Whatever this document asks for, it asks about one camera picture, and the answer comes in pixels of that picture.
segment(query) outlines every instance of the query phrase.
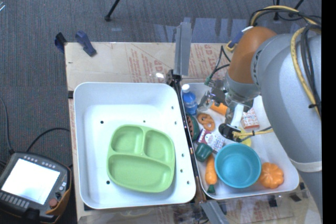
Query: white screen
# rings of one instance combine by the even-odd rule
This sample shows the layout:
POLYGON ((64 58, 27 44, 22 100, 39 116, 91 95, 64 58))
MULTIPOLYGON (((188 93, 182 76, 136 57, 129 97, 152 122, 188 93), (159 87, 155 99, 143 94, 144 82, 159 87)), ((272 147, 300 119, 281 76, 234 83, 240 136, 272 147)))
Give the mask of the white screen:
POLYGON ((60 172, 19 159, 1 190, 43 205, 60 172))

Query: table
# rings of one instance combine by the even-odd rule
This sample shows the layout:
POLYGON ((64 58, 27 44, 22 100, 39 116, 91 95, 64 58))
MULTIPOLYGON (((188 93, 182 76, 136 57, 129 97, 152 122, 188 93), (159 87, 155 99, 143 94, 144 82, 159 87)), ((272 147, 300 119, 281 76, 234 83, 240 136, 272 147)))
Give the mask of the table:
MULTIPOLYGON (((80 43, 65 43, 65 65, 69 92, 69 113, 71 126, 72 157, 76 211, 79 224, 95 223, 194 223, 198 213, 197 203, 166 207, 137 208, 122 211, 90 210, 80 197, 78 186, 77 142, 73 92, 84 82, 163 82, 165 75, 174 68, 175 43, 133 43, 133 42, 92 42, 97 54, 90 57, 80 43)), ((225 44, 191 44, 188 76, 183 83, 203 83, 211 73, 219 56, 220 47, 225 44)), ((222 78, 225 69, 213 77, 222 78)), ((218 201, 226 211, 228 223, 320 223, 316 205, 307 189, 299 187, 288 194, 276 197, 276 211, 270 207, 268 197, 245 197, 218 201)))

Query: yellow cable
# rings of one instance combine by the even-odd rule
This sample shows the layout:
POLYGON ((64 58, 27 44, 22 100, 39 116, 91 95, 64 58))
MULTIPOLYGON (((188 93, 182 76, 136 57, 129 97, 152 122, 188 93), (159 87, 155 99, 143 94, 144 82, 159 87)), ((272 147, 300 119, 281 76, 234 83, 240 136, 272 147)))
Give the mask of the yellow cable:
MULTIPOLYGON (((294 8, 291 8, 291 7, 287 7, 287 6, 277 6, 277 5, 275 5, 275 6, 268 6, 268 7, 266 7, 266 8, 263 8, 263 9, 277 9, 277 8, 282 8, 282 9, 287 9, 287 10, 289 10, 289 11, 291 11, 291 12, 299 12, 297 9, 294 9, 294 8)), ((250 23, 250 25, 253 25, 254 24, 254 21, 255 21, 255 18, 260 14, 260 13, 262 13, 263 11, 261 10, 261 11, 259 11, 259 12, 257 12, 253 17, 252 17, 252 19, 251 19, 251 23, 250 23)), ((304 17, 303 16, 303 18, 305 18, 308 22, 310 22, 311 24, 316 24, 313 20, 311 20, 311 19, 308 19, 308 18, 306 18, 306 17, 304 17)))
MULTIPOLYGON (((290 54, 291 54, 291 57, 292 57, 292 60, 293 60, 293 65, 294 65, 294 68, 295 68, 295 71, 296 71, 296 74, 298 75, 298 78, 303 86, 303 89, 305 90, 310 102, 312 104, 315 104, 316 103, 316 100, 314 98, 314 95, 312 94, 310 88, 308 87, 303 75, 302 75, 302 72, 301 72, 301 69, 299 67, 299 63, 298 63, 298 58, 297 58, 297 54, 296 54, 296 44, 295 44, 295 41, 297 39, 297 37, 302 34, 302 32, 304 31, 304 27, 300 28, 299 30, 297 30, 294 35, 292 36, 292 39, 290 41, 290 54)), ((319 111, 317 109, 317 107, 315 106, 315 110, 317 112, 317 114, 320 116, 319 114, 319 111)))
POLYGON ((233 131, 232 134, 233 134, 233 137, 237 138, 243 135, 246 136, 246 135, 256 135, 256 134, 267 134, 271 132, 273 132, 273 129, 268 129, 266 131, 250 132, 250 133, 240 133, 240 132, 233 131))

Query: white bottle cap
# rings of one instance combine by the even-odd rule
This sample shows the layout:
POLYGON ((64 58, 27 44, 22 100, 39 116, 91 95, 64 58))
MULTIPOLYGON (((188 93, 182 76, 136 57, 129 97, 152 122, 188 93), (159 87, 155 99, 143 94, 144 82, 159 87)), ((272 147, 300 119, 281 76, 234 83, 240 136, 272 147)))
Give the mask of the white bottle cap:
POLYGON ((189 89, 190 89, 190 85, 189 85, 189 84, 184 84, 184 85, 182 86, 182 91, 183 91, 183 92, 189 92, 189 89))

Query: white plastic tray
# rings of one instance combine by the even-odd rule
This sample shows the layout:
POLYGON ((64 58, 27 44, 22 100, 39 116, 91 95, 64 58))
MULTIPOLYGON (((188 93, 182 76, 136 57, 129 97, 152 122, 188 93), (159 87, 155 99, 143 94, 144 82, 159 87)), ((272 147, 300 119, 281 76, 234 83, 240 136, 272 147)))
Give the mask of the white plastic tray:
POLYGON ((86 82, 73 95, 79 190, 93 209, 181 204, 194 198, 196 185, 174 89, 163 83, 86 82), (113 183, 106 171, 111 136, 124 124, 141 124, 165 132, 175 146, 175 173, 161 193, 143 193, 113 183))
MULTIPOLYGON (((203 83, 189 83, 190 91, 196 95, 198 103, 200 102, 202 96, 207 90, 210 90, 210 87, 206 86, 203 83)), ((258 96, 254 100, 253 108, 258 117, 260 123, 260 128, 254 129, 255 131, 262 130, 270 126, 270 123, 265 114, 264 105, 261 96, 258 96)), ((216 127, 213 132, 218 132, 218 126, 221 123, 224 123, 225 117, 212 109, 204 111, 204 113, 209 114, 215 121, 216 127)), ((236 143, 232 140, 225 139, 225 144, 236 143)), ((197 144, 194 142, 194 151, 197 149, 197 144)), ((277 164, 284 172, 284 183, 278 186, 275 189, 269 189, 263 187, 260 183, 254 183, 252 186, 247 188, 233 188, 227 186, 219 178, 215 185, 215 194, 207 193, 208 184, 206 183, 205 177, 205 167, 206 162, 200 162, 196 160, 197 169, 200 174, 201 185, 205 194, 209 197, 217 200, 253 196, 253 195, 264 195, 264 194, 275 194, 282 193, 287 191, 292 191, 297 188, 299 184, 299 174, 296 168, 292 165, 289 160, 284 148, 281 146, 279 140, 277 139, 275 133, 267 133, 256 135, 251 138, 251 147, 257 152, 260 157, 261 163, 271 162, 277 164)))

